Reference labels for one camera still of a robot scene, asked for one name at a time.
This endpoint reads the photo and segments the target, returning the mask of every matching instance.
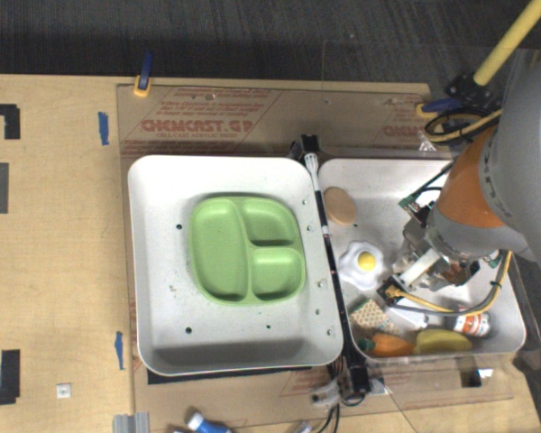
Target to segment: wooden table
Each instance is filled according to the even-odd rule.
[[[22,111],[20,140],[5,140],[0,117],[0,162],[9,163],[9,208],[0,214],[0,357],[2,350],[21,352],[21,395],[0,406],[0,432],[111,431],[115,414],[136,411],[115,94],[117,84],[132,82],[0,75],[0,103]],[[188,79],[161,83],[193,85]],[[98,112],[109,117],[107,146]],[[124,336],[124,370],[116,332]],[[525,378],[510,364],[503,371],[513,399],[349,417],[339,431],[540,431]],[[72,395],[58,399],[56,385],[65,382]]]

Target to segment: tan round toy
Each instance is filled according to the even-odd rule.
[[[357,217],[357,207],[348,193],[340,188],[325,191],[326,216],[339,225],[352,225]]]

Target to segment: white square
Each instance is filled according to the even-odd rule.
[[[69,398],[72,396],[72,384],[71,383],[59,383],[56,385],[56,397],[57,398]]]

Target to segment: black tape corner marker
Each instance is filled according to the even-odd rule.
[[[4,116],[4,139],[20,139],[20,109],[16,105],[0,105],[0,115]]]
[[[3,350],[0,363],[0,406],[20,396],[20,350]]]

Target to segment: green plate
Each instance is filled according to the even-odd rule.
[[[218,303],[281,301],[299,293],[305,283],[297,220],[275,200],[204,200],[190,216],[188,241],[195,282]]]

